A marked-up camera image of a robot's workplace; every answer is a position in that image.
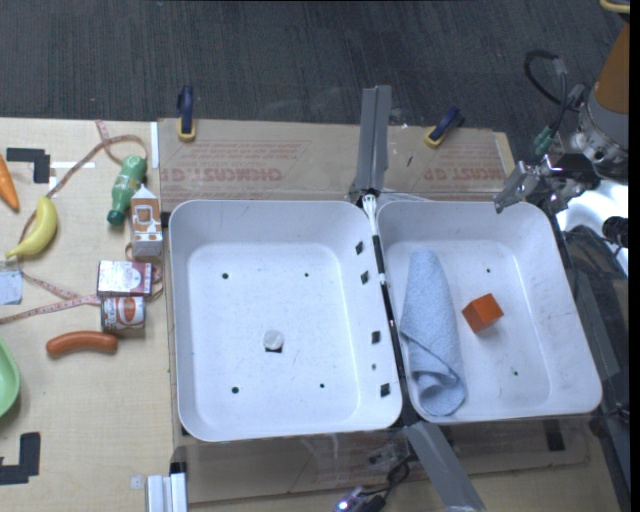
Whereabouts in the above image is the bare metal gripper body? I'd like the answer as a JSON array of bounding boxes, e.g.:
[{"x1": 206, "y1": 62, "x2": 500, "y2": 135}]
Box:
[{"x1": 541, "y1": 118, "x2": 630, "y2": 202}]

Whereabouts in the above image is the orange cube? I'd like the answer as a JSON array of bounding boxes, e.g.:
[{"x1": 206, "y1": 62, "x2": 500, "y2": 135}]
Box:
[{"x1": 460, "y1": 292, "x2": 505, "y2": 334}]

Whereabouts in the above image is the light blue towel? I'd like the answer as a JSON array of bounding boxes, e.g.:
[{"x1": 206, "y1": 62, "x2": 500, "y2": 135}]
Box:
[{"x1": 398, "y1": 249, "x2": 468, "y2": 418}]

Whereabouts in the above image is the white plastic tray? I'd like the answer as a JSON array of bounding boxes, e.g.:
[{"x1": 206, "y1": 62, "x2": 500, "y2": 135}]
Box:
[
  {"x1": 375, "y1": 199, "x2": 604, "y2": 427},
  {"x1": 167, "y1": 199, "x2": 404, "y2": 444}
]

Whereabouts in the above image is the white and orange carton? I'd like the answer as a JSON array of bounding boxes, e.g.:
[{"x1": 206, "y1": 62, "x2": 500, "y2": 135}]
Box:
[{"x1": 129, "y1": 183, "x2": 165, "y2": 260}]

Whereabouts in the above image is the green bottle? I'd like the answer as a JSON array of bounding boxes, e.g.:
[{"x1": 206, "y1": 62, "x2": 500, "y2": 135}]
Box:
[{"x1": 105, "y1": 153, "x2": 150, "y2": 227}]

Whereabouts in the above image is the red and white box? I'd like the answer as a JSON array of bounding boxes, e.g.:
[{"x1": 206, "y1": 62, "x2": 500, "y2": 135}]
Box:
[{"x1": 95, "y1": 259, "x2": 153, "y2": 299}]

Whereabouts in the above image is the orange and white can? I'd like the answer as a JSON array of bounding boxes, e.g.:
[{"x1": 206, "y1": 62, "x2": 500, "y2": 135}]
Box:
[{"x1": 100, "y1": 295, "x2": 148, "y2": 334}]

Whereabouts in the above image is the brown sausage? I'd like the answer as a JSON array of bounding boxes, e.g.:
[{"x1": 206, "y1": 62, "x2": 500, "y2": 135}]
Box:
[{"x1": 45, "y1": 330, "x2": 120, "y2": 359}]

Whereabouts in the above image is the yellow banana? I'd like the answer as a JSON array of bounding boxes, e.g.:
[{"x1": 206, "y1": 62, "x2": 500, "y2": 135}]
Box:
[{"x1": 4, "y1": 195, "x2": 60, "y2": 261}]

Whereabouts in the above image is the pink measuring tape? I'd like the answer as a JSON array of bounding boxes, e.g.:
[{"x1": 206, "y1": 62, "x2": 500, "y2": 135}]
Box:
[{"x1": 0, "y1": 119, "x2": 165, "y2": 325}]

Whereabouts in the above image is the orange carrot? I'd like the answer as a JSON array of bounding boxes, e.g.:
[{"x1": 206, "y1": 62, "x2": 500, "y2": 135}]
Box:
[{"x1": 0, "y1": 153, "x2": 21, "y2": 212}]

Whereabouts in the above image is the white paper card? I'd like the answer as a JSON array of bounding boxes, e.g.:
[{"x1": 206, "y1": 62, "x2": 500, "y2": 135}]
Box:
[{"x1": 0, "y1": 266, "x2": 24, "y2": 307}]

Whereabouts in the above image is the green divided plate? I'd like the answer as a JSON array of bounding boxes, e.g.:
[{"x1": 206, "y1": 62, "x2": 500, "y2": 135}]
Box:
[{"x1": 0, "y1": 338, "x2": 22, "y2": 419}]

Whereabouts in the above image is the black cylinder on white bracket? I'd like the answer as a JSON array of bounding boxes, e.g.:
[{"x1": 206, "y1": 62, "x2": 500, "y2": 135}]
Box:
[{"x1": 554, "y1": 180, "x2": 630, "y2": 274}]

